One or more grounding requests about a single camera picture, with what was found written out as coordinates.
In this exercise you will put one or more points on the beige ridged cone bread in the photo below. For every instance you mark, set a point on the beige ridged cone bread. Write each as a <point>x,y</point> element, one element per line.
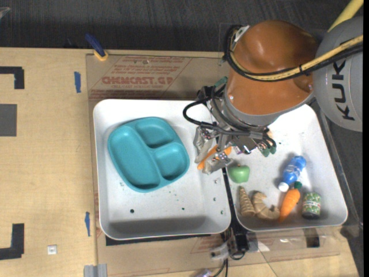
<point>246,203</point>

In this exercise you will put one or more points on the green can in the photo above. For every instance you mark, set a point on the green can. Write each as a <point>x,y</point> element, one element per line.
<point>311,205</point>

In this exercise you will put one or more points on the blue plastic bottle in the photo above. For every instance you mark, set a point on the blue plastic bottle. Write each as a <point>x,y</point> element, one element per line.
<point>292,172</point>

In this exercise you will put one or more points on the orange carrot with green top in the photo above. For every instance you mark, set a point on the orange carrot with green top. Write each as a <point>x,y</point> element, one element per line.
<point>289,202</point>

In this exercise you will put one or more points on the thin orange carrot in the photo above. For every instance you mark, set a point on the thin orange carrot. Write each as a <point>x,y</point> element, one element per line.
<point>212,154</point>

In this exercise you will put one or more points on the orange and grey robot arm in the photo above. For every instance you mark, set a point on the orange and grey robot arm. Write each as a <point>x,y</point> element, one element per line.
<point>268,68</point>

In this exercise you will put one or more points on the brown cardboard board, red print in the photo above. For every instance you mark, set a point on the brown cardboard board, red print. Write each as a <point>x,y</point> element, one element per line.
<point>138,76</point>

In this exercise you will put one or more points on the beige croissant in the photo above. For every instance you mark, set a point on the beige croissant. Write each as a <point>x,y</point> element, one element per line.
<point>263,208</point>

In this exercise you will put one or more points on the green apple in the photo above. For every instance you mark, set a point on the green apple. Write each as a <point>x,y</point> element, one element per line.
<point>238,174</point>

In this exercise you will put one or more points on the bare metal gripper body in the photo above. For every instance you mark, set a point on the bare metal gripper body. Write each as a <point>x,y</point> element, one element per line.
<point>245,138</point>

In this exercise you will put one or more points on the blue divided plate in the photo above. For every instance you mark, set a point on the blue divided plate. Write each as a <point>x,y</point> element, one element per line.
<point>144,154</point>

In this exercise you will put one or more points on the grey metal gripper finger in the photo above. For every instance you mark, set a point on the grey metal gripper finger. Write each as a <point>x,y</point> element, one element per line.
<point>201,146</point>
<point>216,163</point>

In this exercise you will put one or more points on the white plastic tray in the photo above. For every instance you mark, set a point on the white plastic tray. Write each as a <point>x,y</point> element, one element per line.
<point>314,143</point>
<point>161,209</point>

